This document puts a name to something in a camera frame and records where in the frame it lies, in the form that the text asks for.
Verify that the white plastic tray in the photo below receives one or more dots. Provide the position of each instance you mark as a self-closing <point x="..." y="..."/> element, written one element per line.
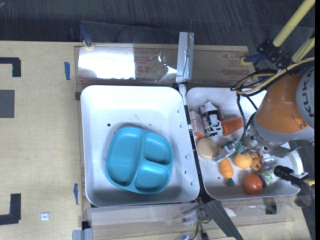
<point x="220" y="95"/>
<point x="140" y="104"/>

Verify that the yellow orange fruit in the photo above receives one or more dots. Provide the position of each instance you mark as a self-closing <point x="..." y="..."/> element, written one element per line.
<point x="243" y="161"/>

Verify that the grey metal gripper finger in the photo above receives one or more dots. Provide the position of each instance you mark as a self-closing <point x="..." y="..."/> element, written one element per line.
<point x="227" y="151"/>

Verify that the pale orange carton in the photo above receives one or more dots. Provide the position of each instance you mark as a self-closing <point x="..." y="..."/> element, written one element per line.
<point x="195" y="121"/>

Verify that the green and white can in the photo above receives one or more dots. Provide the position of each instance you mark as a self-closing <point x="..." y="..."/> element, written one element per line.
<point x="268" y="177"/>

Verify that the orange bottle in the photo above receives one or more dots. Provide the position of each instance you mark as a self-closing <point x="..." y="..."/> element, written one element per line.
<point x="232" y="126"/>

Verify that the black and white cow-print carton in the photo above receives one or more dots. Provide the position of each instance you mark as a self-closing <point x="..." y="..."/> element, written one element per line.
<point x="213" y="124"/>

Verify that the thin black and white rod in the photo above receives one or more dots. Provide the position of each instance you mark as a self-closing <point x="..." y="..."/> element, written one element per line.
<point x="188" y="116"/>

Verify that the red tomato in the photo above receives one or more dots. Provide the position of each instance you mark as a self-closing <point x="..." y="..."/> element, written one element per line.
<point x="253" y="184"/>

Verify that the brown pretzel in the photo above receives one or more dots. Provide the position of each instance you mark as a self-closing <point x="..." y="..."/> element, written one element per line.
<point x="256" y="162"/>

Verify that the orange carrot with green top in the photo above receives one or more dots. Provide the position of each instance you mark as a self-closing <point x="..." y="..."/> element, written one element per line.
<point x="226" y="169"/>

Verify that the blue divided plate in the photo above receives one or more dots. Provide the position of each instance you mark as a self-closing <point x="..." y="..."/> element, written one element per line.
<point x="125" y="156"/>

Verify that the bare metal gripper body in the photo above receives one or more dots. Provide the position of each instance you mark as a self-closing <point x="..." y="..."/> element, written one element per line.
<point x="253" y="142"/>

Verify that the white and red can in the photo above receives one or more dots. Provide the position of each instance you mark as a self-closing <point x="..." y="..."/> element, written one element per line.
<point x="269" y="160"/>

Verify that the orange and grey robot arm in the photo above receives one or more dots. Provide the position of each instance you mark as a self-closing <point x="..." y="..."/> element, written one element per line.
<point x="282" y="109"/>

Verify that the black cylinder on white bracket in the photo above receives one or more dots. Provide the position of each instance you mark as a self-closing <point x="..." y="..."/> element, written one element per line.
<point x="287" y="173"/>

